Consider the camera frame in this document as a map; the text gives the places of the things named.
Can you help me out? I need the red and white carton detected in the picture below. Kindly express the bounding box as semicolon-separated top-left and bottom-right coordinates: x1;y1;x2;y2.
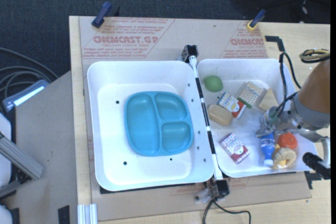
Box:
218;132;251;165

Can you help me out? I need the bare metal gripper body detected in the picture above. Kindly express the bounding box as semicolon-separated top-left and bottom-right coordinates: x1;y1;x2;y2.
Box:
259;105;307;137

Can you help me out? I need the blue and white bottle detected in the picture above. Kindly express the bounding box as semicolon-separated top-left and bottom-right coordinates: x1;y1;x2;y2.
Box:
260;132;276;167

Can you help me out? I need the thin black and white rod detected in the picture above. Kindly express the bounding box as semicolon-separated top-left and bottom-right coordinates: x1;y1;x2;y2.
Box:
188;55;224;180

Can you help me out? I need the blue divided plate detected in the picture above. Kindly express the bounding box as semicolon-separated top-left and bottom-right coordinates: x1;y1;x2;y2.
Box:
124;91;195;157

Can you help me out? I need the beige cheese wedge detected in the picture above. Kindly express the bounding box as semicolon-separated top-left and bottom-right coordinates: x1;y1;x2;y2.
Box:
258;88;277;112

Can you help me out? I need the black cylinder on white bracket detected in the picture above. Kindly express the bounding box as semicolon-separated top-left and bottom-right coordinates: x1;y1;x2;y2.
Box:
301;136;331;180

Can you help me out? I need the white and orange carton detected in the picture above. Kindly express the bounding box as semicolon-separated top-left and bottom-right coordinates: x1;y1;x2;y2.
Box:
216;91;247;120

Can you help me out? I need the brown cardboard board red print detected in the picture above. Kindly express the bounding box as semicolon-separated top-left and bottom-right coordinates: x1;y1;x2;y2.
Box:
78;16;312;221

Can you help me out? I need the white plastic tray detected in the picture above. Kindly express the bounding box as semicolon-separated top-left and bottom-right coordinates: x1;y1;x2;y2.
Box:
196;58;320;179
86;60;216;192

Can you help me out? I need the yellow bread loaf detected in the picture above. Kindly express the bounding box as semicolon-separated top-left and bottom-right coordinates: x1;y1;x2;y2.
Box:
207;103;234;127

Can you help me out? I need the yellow croissant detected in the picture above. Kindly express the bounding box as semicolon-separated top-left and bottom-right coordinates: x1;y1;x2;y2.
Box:
271;146;298;170

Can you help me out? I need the orange tomato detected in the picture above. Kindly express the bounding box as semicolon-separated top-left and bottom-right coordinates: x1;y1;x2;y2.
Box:
277;132;298;151

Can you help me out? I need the green apple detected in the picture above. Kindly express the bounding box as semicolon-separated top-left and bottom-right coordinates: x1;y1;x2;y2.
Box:
203;74;224;93

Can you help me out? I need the tan patterned carton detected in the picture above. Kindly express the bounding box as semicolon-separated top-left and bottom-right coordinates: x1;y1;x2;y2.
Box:
237;81;266;109

